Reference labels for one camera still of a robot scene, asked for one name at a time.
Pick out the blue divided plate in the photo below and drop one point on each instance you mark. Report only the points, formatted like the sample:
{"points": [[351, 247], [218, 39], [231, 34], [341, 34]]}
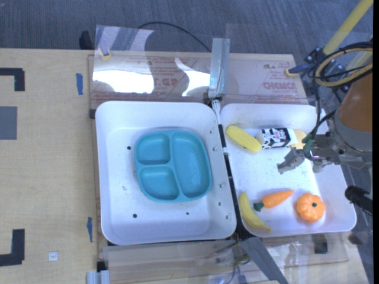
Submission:
{"points": [[189, 161]]}

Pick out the orange carrot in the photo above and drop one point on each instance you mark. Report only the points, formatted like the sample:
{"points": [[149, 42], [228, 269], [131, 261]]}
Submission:
{"points": [[275, 198]]}

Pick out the cow print milk carton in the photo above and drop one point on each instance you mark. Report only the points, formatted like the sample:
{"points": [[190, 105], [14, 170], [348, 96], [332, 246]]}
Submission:
{"points": [[276, 138]]}

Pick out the brown cardboard board red print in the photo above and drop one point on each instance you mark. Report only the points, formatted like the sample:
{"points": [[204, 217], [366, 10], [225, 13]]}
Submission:
{"points": [[254, 78]]}

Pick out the pale yellow rounded toy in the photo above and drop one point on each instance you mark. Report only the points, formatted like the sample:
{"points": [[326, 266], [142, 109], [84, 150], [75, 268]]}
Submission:
{"points": [[300, 136]]}

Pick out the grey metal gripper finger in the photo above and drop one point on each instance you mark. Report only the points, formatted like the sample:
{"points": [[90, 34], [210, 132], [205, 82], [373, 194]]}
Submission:
{"points": [[291, 161], [319, 166]]}

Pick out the yellow banana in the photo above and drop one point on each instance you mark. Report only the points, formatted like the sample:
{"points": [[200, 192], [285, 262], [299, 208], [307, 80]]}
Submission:
{"points": [[250, 214]]}

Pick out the yellow corn cob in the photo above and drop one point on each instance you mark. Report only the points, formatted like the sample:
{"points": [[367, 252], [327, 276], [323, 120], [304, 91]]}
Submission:
{"points": [[242, 138]]}

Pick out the orange pumpkin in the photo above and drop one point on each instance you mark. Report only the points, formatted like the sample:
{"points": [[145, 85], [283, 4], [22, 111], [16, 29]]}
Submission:
{"points": [[309, 207]]}

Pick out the white plastic tray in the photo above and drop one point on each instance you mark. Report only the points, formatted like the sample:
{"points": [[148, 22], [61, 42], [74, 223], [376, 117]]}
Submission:
{"points": [[266, 173], [118, 170]]}

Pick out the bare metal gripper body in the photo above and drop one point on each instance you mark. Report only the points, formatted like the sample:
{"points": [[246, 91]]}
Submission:
{"points": [[328, 148]]}

